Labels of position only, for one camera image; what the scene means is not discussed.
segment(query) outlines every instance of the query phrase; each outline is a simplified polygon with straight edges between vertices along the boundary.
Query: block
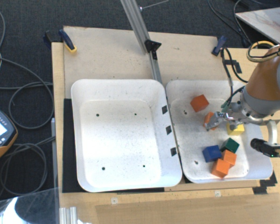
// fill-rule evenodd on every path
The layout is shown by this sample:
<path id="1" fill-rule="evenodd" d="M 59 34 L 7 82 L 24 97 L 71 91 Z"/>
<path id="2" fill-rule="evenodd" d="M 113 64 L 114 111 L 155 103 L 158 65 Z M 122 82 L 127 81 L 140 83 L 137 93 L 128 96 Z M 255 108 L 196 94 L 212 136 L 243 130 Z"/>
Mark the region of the block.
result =
<path id="1" fill-rule="evenodd" d="M 204 95 L 199 95 L 194 97 L 190 104 L 195 112 L 199 112 L 201 110 L 204 110 L 209 105 L 209 102 Z"/>
<path id="2" fill-rule="evenodd" d="M 208 146 L 202 151 L 206 162 L 212 162 L 222 157 L 218 145 Z"/>
<path id="3" fill-rule="evenodd" d="M 236 129 L 231 130 L 229 122 L 227 122 L 226 129 L 227 129 L 228 135 L 234 135 L 234 136 L 235 135 L 240 135 L 241 133 L 243 133 L 245 131 L 245 128 L 244 128 L 243 124 L 240 124 L 240 125 L 237 126 Z"/>
<path id="4" fill-rule="evenodd" d="M 222 158 L 221 159 L 228 162 L 229 165 L 230 165 L 229 168 L 232 168 L 235 165 L 237 155 L 235 153 L 229 151 L 228 149 L 226 149 L 222 152 Z"/>
<path id="5" fill-rule="evenodd" d="M 233 152 L 235 154 L 235 152 L 237 151 L 239 147 L 239 144 L 234 141 L 232 138 L 228 138 L 227 140 L 224 141 L 224 143 L 222 144 L 220 151 L 223 152 L 224 150 L 229 150 L 231 152 Z"/>
<path id="6" fill-rule="evenodd" d="M 213 112 L 208 112 L 208 114 L 204 117 L 203 126 L 210 121 L 210 118 L 214 115 Z"/>
<path id="7" fill-rule="evenodd" d="M 217 159 L 213 163 L 213 166 L 211 168 L 211 174 L 220 178 L 224 178 L 228 174 L 229 167 L 229 162 L 226 162 L 222 159 Z"/>

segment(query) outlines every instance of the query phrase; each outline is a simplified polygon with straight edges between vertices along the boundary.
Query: white tray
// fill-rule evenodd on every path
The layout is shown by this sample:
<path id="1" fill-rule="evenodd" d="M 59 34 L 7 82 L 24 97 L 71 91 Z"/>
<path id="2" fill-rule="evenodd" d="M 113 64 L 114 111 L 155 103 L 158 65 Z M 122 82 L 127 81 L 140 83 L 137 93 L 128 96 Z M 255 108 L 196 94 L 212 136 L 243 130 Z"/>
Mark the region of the white tray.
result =
<path id="1" fill-rule="evenodd" d="M 241 82 L 234 81 L 234 91 L 241 86 L 243 86 Z M 245 132 L 239 136 L 227 134 L 226 122 L 208 132 L 203 127 L 205 115 L 210 111 L 221 111 L 220 106 L 230 96 L 227 81 L 174 80 L 167 84 L 166 91 L 183 173 L 191 182 L 266 179 L 271 176 L 273 167 L 270 158 L 250 146 L 253 138 L 262 139 L 259 126 L 244 125 Z M 204 110 L 195 112 L 190 102 L 194 97 L 202 94 L 210 104 Z M 237 100 L 239 94 L 234 96 L 232 101 Z M 213 162 L 206 163 L 202 151 L 207 146 L 221 147 L 229 137 L 240 145 L 236 151 L 235 166 L 229 169 L 225 178 L 221 179 L 210 173 Z"/>
<path id="2" fill-rule="evenodd" d="M 82 79 L 71 88 L 77 178 L 102 192 L 171 187 L 182 169 L 164 87 L 155 80 Z"/>

